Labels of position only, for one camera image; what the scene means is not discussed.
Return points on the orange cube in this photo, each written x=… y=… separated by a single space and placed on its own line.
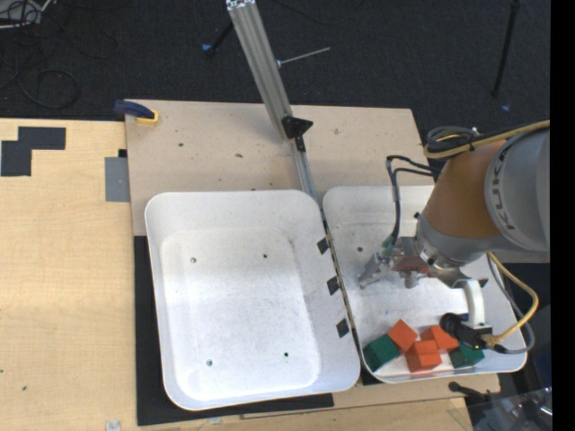
x=402 y=334
x=444 y=337
x=423 y=356

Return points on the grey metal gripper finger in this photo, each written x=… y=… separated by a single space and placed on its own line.
x=374 y=270
x=412 y=280

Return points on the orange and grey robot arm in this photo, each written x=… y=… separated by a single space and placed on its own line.
x=467 y=196

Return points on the white plastic tray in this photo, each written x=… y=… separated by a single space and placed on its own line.
x=391 y=303
x=238 y=299

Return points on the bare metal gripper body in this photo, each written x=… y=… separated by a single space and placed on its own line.
x=411 y=258

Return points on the green cube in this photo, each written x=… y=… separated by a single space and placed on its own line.
x=465 y=357
x=381 y=352

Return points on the pale wood board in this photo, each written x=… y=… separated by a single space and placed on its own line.
x=215 y=151

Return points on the black cylinder on white bracket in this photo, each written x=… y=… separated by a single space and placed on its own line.
x=474 y=303

